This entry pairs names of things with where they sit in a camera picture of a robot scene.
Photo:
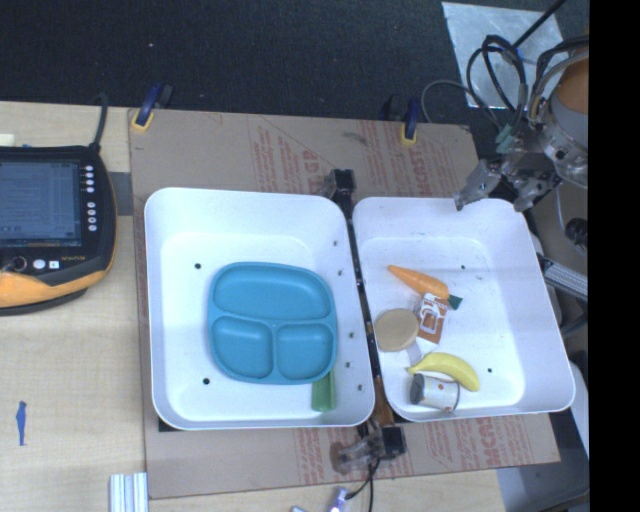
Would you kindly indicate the tan round biscuit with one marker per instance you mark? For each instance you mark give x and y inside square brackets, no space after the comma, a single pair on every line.
[396,330]

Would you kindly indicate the white can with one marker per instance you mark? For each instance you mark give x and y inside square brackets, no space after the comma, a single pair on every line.
[440,394]

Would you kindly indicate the orange carrot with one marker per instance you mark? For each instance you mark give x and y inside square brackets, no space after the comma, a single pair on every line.
[420,281]

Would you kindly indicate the white plastic tray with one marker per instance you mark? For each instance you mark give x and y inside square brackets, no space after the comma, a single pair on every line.
[505,320]
[180,310]

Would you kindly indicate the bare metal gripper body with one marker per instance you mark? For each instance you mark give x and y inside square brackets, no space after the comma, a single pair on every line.
[532,162]

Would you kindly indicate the yellow banana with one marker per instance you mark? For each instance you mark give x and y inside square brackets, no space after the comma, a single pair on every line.
[450,366]

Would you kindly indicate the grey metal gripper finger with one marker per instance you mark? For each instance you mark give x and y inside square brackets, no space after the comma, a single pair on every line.
[477,186]
[532,192]

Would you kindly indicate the blue divided plate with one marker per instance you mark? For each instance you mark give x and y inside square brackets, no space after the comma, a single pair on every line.
[270,320]

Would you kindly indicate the orange and white packet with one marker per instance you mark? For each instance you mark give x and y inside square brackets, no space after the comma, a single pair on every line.
[432,317]

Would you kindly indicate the brown cardboard board, red print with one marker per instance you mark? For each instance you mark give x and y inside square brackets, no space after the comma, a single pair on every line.
[210,145]

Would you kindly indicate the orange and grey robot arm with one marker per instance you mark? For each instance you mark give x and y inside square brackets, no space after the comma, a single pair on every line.
[575,90]

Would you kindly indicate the thin black and white rod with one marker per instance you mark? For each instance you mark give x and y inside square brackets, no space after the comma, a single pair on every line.
[361,290]

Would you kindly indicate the green cylinder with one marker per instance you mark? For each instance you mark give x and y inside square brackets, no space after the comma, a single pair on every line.
[324,395]

